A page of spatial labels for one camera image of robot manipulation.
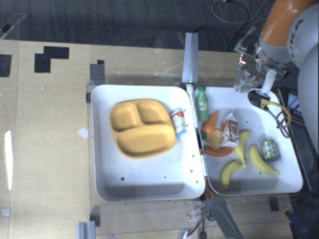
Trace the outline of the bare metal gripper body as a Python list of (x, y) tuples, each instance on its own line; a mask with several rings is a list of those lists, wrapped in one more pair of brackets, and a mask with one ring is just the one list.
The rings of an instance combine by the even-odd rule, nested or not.
[(256, 79), (264, 80), (269, 71), (276, 72), (275, 79), (281, 80), (287, 73), (287, 48), (258, 41), (254, 46), (239, 49), (238, 67)]

